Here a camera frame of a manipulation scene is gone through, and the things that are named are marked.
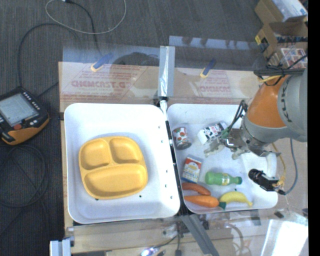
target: gray carpet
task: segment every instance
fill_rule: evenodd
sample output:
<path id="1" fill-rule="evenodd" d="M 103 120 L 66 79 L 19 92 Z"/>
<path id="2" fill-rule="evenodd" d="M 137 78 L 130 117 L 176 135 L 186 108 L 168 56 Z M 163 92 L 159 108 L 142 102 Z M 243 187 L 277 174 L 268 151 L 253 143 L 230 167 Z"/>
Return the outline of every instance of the gray carpet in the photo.
<path id="1" fill-rule="evenodd" d="M 113 27 L 124 11 L 122 0 L 73 1 L 91 14 L 96 32 Z M 122 24 L 113 32 L 97 35 L 96 39 L 102 50 L 105 44 L 168 46 L 170 36 L 254 42 L 262 27 L 254 12 L 257 1 L 127 0 Z M 64 237 L 59 90 L 54 84 L 58 82 L 63 46 L 68 43 L 76 47 L 80 42 L 83 51 L 89 50 L 94 37 L 57 26 L 45 12 L 46 3 L 47 0 L 0 0 L 0 95 L 20 84 L 34 95 L 40 95 L 39 100 L 50 115 L 46 128 L 24 143 L 41 151 L 45 168 L 37 158 L 23 151 L 15 152 L 5 162 L 10 148 L 0 142 L 0 164 L 5 163 L 0 166 L 0 201 L 22 205 L 28 202 L 35 188 L 23 172 L 35 186 L 41 185 L 44 173 L 48 181 L 41 188 L 43 196 L 31 205 L 0 206 L 1 256 L 45 256 L 49 254 L 49 241 Z M 74 4 L 56 0 L 48 10 L 68 26 L 92 31 L 87 13 Z"/>

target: yellow plate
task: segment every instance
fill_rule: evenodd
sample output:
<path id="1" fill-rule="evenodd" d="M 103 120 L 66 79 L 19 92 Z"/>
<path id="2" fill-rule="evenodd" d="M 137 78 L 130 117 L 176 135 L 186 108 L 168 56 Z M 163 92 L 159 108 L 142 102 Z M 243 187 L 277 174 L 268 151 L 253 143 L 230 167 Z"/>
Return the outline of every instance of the yellow plate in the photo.
<path id="1" fill-rule="evenodd" d="M 95 199 L 127 197 L 143 190 L 148 172 L 139 145 L 125 136 L 87 141 L 79 151 L 85 190 Z"/>

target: green bottle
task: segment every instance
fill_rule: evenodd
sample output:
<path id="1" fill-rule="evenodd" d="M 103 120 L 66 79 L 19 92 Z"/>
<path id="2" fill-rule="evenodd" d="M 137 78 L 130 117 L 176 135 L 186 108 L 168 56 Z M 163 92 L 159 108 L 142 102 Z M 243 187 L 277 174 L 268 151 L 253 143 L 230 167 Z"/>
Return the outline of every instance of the green bottle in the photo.
<path id="1" fill-rule="evenodd" d="M 232 177 L 228 173 L 225 172 L 213 172 L 213 171 L 208 171 L 205 174 L 204 181 L 208 185 L 220 185 L 220 186 L 227 186 L 230 184 L 241 184 L 242 183 L 242 178 L 237 176 L 237 177 Z"/>

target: carrot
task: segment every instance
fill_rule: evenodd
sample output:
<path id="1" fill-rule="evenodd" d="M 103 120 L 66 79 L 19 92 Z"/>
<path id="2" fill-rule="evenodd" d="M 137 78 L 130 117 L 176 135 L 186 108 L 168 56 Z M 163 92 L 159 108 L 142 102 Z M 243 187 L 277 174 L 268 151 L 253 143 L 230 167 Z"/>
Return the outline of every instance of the carrot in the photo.
<path id="1" fill-rule="evenodd" d="M 199 206 L 214 208 L 219 206 L 219 200 L 210 195 L 185 195 L 184 200 Z"/>
<path id="2" fill-rule="evenodd" d="M 210 190 L 206 189 L 204 186 L 201 186 L 196 183 L 191 183 L 191 182 L 184 182 L 182 183 L 182 189 L 183 190 L 193 190 L 198 192 L 199 194 L 203 196 L 210 196 L 211 192 Z"/>

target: banana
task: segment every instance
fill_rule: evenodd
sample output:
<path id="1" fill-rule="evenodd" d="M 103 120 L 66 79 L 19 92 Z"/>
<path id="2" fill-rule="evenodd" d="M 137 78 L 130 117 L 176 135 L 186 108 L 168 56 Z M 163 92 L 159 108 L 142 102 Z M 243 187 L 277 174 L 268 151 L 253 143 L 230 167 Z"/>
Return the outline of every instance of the banana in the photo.
<path id="1" fill-rule="evenodd" d="M 220 197 L 219 202 L 225 202 L 226 204 L 229 204 L 231 202 L 240 202 L 247 203 L 249 206 L 253 205 L 253 203 L 247 199 L 246 195 L 239 191 L 231 191 L 223 194 Z"/>

